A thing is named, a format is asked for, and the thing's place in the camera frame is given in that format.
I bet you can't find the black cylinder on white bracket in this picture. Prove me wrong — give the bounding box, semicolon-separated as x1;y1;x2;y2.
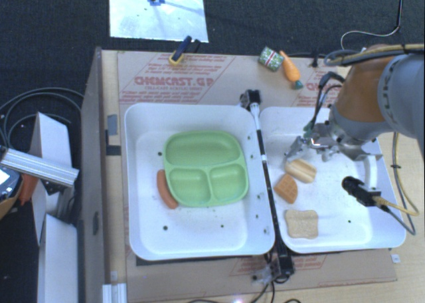
341;155;383;208

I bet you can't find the orange toy carrot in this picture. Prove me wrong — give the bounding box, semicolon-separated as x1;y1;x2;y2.
279;50;304;90

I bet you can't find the green and white small can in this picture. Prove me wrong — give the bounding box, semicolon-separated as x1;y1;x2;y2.
258;46;286;72

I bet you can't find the tan toy hot dog bun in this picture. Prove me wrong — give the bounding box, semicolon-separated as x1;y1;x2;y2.
284;157;318;185

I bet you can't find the thin black and white rod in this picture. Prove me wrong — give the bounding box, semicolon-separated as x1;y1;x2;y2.
250;103;287;262

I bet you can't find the orange toy sausage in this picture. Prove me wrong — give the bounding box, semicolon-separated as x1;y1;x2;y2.
156;169;180;211

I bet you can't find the beige toy bread slice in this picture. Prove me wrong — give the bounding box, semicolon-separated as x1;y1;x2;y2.
284;209;320;240

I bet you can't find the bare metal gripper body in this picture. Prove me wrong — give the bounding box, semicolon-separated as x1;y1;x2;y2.
303;122;383;162

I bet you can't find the black block with thin wires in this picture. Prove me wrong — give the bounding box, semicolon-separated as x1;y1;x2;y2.
264;251;296;283
239;88;264;109

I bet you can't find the green divided plate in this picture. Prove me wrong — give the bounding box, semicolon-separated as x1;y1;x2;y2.
163;130;250;209

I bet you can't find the brown cardboard board, red print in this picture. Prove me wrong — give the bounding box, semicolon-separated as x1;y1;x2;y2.
117;50;398;303

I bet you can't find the orange toy waffle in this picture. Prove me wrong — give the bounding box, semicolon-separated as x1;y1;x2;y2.
273;173;299;205

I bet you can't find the white plastic tray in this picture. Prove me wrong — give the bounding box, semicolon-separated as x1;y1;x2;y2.
124;102;276;261
258;106;408;254

